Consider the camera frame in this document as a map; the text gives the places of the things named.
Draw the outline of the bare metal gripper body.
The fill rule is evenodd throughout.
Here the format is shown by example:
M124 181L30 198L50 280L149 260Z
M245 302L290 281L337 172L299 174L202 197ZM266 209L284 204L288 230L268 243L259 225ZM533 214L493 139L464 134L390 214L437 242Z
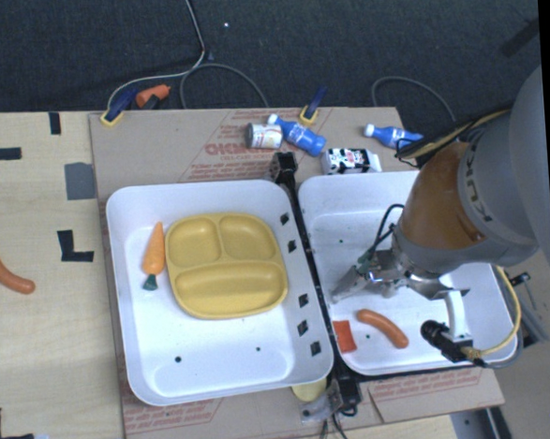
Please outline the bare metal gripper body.
M399 289L406 287L427 300L439 300L452 289L439 277L429 272L417 272L408 257L393 249L375 251L367 270L370 284L377 289L380 282L397 282Z

